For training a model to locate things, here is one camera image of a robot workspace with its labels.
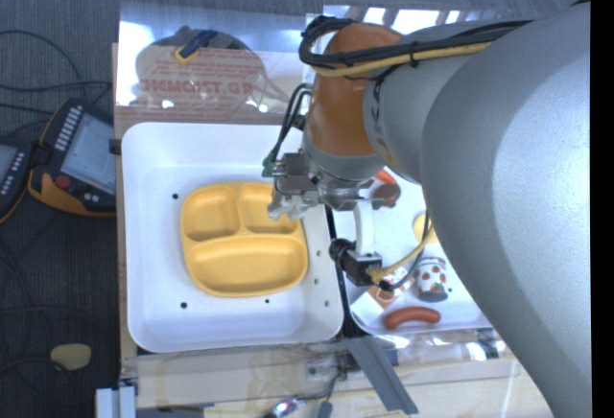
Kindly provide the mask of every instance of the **yellow cable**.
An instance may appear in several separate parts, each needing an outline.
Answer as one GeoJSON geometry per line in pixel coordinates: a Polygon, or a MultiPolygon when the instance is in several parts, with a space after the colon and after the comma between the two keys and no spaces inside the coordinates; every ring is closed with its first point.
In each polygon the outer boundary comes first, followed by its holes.
{"type": "Polygon", "coordinates": [[[415,258],[418,255],[418,253],[422,251],[422,249],[424,249],[424,246],[431,240],[434,234],[435,234],[435,230],[433,229],[433,224],[431,223],[431,225],[429,226],[429,230],[426,233],[426,236],[424,236],[424,239],[422,239],[422,241],[420,241],[420,244],[417,245],[412,250],[412,252],[408,254],[405,258],[397,261],[396,263],[394,263],[393,265],[390,265],[389,267],[367,268],[366,274],[371,277],[371,280],[375,285],[379,284],[385,276],[393,274],[398,268],[402,267],[403,265],[407,264],[410,260],[415,258]]]}
{"type": "MultiPolygon", "coordinates": [[[[444,57],[456,57],[459,55],[473,55],[477,54],[485,47],[487,47],[491,41],[486,43],[473,43],[471,45],[455,46],[450,48],[442,48],[439,50],[423,50],[422,52],[416,52],[413,54],[413,60],[427,60],[430,58],[444,58],[444,57]]],[[[381,69],[383,67],[390,67],[392,65],[398,65],[400,63],[408,63],[412,61],[412,57],[409,55],[400,55],[398,57],[383,58],[381,60],[374,60],[371,62],[363,63],[361,65],[354,65],[352,67],[342,67],[337,69],[328,69],[324,67],[313,66],[312,68],[320,75],[324,77],[345,77],[360,74],[362,72],[369,72],[375,69],[381,69]]]]}

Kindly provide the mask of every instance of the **yellow plate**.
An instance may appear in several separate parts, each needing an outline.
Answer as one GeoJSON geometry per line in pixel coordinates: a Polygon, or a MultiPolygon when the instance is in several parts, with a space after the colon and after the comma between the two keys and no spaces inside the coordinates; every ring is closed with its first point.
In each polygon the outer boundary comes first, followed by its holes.
{"type": "Polygon", "coordinates": [[[302,223],[270,219],[271,199],[271,184],[238,181],[201,187],[183,202],[183,256],[200,289],[248,297],[302,280],[308,265],[302,223]]]}

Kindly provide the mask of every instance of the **sausage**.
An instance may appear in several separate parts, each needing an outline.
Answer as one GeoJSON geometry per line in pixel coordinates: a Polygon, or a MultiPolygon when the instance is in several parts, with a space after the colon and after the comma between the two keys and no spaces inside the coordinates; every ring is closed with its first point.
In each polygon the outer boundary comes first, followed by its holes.
{"type": "Polygon", "coordinates": [[[435,309],[428,307],[404,307],[385,316],[384,326],[389,330],[393,330],[399,324],[403,324],[406,321],[424,321],[436,324],[440,319],[441,314],[435,309]]]}

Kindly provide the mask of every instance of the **red button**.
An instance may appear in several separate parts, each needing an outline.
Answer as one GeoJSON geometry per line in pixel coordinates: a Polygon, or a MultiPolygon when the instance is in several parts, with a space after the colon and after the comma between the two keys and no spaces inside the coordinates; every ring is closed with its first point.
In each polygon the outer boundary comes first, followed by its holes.
{"type": "Polygon", "coordinates": [[[70,186],[70,177],[65,174],[62,174],[56,178],[56,186],[65,190],[70,186]]]}

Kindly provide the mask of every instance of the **cup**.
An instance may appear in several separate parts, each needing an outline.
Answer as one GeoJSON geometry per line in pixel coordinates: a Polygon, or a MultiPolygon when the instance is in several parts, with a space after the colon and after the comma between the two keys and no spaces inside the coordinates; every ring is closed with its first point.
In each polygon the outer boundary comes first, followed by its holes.
{"type": "Polygon", "coordinates": [[[441,302],[448,298],[446,263],[438,257],[422,258],[415,268],[418,298],[424,302],[441,302]]]}

